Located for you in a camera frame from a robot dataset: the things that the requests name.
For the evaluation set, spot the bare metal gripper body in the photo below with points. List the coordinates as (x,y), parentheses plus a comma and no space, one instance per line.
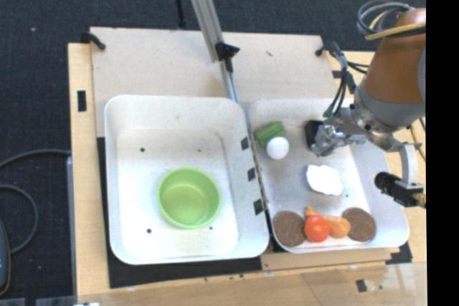
(346,136)

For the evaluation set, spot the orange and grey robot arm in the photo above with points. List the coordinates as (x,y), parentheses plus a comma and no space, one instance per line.
(398,71)

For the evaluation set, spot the white flat irregular piece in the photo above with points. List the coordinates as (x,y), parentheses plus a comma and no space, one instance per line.
(324,180)

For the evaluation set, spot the white ball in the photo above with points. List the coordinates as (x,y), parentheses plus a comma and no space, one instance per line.
(278,148)

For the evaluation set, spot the white plastic tray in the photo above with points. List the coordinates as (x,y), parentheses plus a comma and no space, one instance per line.
(143,161)
(287,182)

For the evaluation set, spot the green ribbed toy vegetable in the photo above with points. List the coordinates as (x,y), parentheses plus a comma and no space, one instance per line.
(267,132)

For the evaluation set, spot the brown round biscuit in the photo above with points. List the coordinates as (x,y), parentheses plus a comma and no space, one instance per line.
(288,229)
(361,225)

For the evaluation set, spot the red tomato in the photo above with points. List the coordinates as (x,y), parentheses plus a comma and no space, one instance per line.
(317,229)

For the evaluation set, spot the green bowl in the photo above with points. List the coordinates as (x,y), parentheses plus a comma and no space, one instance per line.
(189,199)

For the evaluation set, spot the pale flat board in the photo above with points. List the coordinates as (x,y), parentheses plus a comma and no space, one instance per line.
(161,64)

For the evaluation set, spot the black cylinder on white bracket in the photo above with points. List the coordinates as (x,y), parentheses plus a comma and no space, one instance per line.
(405,190)

